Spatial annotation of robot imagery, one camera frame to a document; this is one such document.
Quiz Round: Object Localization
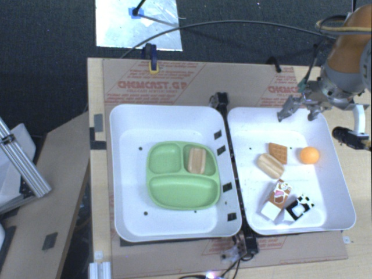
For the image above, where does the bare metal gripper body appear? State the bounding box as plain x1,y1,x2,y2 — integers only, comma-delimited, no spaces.
299,79,356,110

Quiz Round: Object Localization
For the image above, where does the orange ball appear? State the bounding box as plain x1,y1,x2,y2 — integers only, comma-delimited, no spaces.
299,146,320,165

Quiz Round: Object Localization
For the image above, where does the brown waffle biscuit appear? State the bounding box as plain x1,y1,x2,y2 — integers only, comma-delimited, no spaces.
268,142,288,165

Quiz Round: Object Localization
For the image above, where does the white plastic tray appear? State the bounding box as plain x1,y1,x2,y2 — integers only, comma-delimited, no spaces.
227,106,357,236
109,103,243,243

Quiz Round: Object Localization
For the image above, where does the thin black rod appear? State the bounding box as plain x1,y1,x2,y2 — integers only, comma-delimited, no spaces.
220,105,251,238

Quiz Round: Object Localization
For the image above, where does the brown and white carton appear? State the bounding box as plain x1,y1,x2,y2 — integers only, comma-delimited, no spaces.
260,178,293,221

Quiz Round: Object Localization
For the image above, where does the black and white carton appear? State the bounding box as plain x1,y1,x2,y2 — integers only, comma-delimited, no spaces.
284,193,315,221

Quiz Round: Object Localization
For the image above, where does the brown cardboard board red print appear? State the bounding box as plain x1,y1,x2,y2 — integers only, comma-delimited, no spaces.
102,58,349,279

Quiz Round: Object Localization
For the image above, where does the green divided plate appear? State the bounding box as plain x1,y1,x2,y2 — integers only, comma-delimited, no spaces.
145,141,221,211

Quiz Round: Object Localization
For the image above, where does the black cylinder on white bracket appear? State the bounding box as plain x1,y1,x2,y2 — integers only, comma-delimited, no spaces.
332,103,370,151

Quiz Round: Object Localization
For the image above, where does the black block with thin wires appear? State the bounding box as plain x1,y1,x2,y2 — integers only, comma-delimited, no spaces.
243,233,259,257
209,91,230,109

